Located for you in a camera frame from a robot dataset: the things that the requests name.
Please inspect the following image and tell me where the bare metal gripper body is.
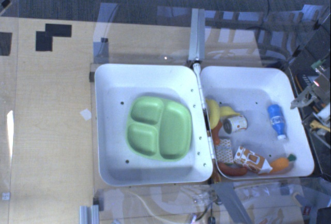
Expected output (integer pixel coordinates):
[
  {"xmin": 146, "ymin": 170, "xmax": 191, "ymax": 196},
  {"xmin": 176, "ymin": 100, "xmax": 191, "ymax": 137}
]
[{"xmin": 311, "ymin": 69, "xmax": 331, "ymax": 101}]

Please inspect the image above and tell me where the blue bottle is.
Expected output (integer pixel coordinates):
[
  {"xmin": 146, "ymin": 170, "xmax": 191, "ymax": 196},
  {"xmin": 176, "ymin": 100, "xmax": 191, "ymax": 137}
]
[{"xmin": 267, "ymin": 103, "xmax": 289, "ymax": 141}]

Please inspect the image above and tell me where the white plastic tray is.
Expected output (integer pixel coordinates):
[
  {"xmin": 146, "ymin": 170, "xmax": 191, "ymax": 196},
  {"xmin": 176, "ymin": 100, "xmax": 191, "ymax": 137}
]
[
  {"xmin": 94, "ymin": 63, "xmax": 214, "ymax": 187},
  {"xmin": 200, "ymin": 66, "xmax": 315, "ymax": 181}
]

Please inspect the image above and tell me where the orange carrot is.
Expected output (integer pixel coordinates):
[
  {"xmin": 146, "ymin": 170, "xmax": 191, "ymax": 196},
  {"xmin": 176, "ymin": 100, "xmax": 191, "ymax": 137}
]
[{"xmin": 268, "ymin": 153, "xmax": 297, "ymax": 174}]

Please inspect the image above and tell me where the white can with orange dots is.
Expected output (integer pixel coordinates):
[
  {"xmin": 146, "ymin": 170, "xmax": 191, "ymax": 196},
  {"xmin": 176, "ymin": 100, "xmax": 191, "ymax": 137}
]
[{"xmin": 222, "ymin": 114, "xmax": 248, "ymax": 135}]

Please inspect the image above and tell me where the yellow banana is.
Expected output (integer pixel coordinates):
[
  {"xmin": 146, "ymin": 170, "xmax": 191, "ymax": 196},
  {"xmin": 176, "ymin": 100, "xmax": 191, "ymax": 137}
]
[
  {"xmin": 205, "ymin": 98, "xmax": 221, "ymax": 130},
  {"xmin": 219, "ymin": 106, "xmax": 240, "ymax": 119}
]

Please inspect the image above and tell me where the orange and white carton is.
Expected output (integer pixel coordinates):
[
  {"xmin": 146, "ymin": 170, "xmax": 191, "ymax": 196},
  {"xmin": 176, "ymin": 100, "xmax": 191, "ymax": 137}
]
[{"xmin": 233, "ymin": 145, "xmax": 274, "ymax": 175}]

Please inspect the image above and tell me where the orange sausage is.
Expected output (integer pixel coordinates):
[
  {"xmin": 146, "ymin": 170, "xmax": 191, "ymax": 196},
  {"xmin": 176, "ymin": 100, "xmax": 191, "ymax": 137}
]
[{"xmin": 213, "ymin": 121, "xmax": 223, "ymax": 146}]

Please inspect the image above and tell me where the orange patterned packet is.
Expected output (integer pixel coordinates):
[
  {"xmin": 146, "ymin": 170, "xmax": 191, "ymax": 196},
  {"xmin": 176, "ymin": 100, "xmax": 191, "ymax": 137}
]
[{"xmin": 214, "ymin": 138, "xmax": 235, "ymax": 164}]

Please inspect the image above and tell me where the red sausage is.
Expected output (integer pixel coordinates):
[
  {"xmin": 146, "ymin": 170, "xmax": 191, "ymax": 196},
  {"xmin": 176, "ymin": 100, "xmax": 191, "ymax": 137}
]
[{"xmin": 217, "ymin": 161, "xmax": 249, "ymax": 177}]

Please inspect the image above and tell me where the green divided plate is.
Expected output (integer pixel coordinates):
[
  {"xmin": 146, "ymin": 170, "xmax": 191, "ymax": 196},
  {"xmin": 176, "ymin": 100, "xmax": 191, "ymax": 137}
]
[{"xmin": 126, "ymin": 96, "xmax": 193, "ymax": 162}]

